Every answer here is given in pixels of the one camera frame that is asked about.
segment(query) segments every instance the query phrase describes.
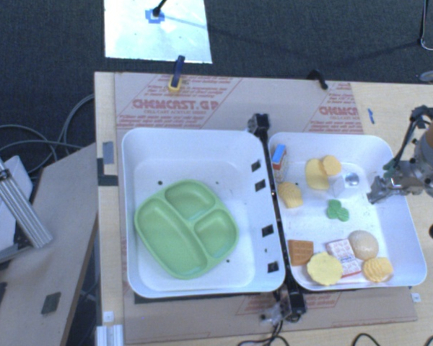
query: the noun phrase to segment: green plate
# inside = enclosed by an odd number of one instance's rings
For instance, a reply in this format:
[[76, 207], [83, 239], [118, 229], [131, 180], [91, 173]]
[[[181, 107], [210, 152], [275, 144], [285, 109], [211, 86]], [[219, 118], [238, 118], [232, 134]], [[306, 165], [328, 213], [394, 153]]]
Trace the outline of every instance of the green plate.
[[239, 238], [224, 203], [193, 179], [146, 199], [136, 210], [135, 228], [158, 263], [180, 279], [208, 272], [232, 252]]

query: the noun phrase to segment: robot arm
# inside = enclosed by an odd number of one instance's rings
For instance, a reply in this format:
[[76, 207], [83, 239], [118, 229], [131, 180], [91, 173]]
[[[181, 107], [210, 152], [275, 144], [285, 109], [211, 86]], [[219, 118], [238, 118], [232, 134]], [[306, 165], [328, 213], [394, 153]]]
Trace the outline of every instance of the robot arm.
[[[415, 128], [425, 128], [423, 116], [428, 116], [432, 123], [416, 142], [414, 156], [408, 161], [401, 161], [403, 150]], [[433, 108], [423, 106], [414, 109], [401, 150], [383, 169], [386, 173], [374, 179], [367, 194], [371, 204], [392, 195], [419, 195], [424, 190], [433, 197]]]

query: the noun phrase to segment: green clover-shaped object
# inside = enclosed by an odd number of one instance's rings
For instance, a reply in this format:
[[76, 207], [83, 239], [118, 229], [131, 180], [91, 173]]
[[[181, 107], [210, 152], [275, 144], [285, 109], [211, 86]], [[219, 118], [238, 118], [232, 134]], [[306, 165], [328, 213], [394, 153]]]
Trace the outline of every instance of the green clover-shaped object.
[[338, 200], [329, 200], [327, 207], [327, 217], [329, 219], [339, 219], [342, 222], [349, 220], [348, 209], [341, 206], [341, 202]]

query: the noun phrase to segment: yellow toy potato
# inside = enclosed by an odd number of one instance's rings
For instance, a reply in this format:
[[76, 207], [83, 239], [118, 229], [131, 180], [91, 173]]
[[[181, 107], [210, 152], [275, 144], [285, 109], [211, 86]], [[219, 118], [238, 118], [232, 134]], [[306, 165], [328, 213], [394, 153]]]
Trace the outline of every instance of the yellow toy potato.
[[362, 272], [368, 280], [378, 283], [389, 279], [393, 266], [386, 257], [373, 257], [364, 262]]
[[321, 285], [335, 285], [344, 271], [340, 260], [327, 252], [314, 254], [306, 268], [312, 280]]
[[305, 176], [306, 182], [311, 188], [315, 190], [328, 190], [329, 180], [321, 160], [308, 160], [305, 166]]
[[323, 166], [328, 176], [336, 176], [341, 172], [341, 163], [333, 155], [327, 155], [323, 159]]
[[279, 197], [288, 209], [303, 205], [302, 191], [291, 182], [282, 182], [277, 187]]

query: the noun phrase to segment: black carpet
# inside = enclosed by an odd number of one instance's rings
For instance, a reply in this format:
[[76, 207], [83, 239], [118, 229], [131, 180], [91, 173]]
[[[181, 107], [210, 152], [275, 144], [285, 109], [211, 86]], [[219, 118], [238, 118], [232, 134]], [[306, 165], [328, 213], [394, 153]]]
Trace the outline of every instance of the black carpet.
[[[433, 52], [418, 44], [424, 0], [204, 0], [213, 64], [186, 74], [418, 83]], [[0, 125], [26, 125], [57, 139], [73, 106], [93, 93], [95, 71], [171, 72], [172, 63], [104, 57], [103, 0], [0, 0]], [[433, 46], [433, 0], [427, 44]], [[95, 140], [92, 103], [68, 141]], [[0, 148], [32, 138], [0, 130]], [[28, 169], [45, 146], [7, 149]]]

